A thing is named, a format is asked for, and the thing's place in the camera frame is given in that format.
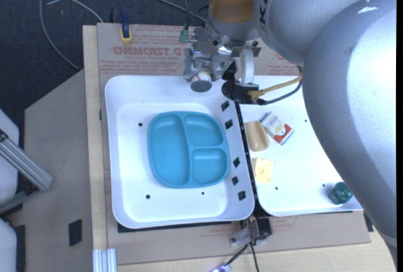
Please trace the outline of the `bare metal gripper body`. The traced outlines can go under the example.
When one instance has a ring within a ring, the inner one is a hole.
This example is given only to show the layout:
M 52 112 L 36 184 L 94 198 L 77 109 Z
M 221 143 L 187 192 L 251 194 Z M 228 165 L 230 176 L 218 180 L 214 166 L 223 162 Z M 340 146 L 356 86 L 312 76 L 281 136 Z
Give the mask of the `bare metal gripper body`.
M 255 40 L 235 40 L 216 32 L 212 27 L 195 28 L 190 35 L 191 50 L 198 65 L 198 74 L 206 71 L 210 75 L 211 62 L 227 62 L 223 76 L 234 76 L 241 69 L 244 57 L 256 58 L 261 47 Z

